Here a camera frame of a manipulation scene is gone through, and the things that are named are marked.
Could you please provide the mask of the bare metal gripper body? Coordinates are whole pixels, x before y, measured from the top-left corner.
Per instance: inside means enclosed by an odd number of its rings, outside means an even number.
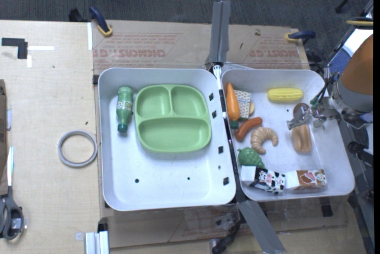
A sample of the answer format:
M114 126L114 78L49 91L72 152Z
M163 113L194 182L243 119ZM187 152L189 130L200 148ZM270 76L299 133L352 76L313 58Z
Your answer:
M314 118L313 126L315 128L321 128L328 120L338 118L338 111L335 110L331 104L330 97L317 97L315 96L311 101L311 113Z

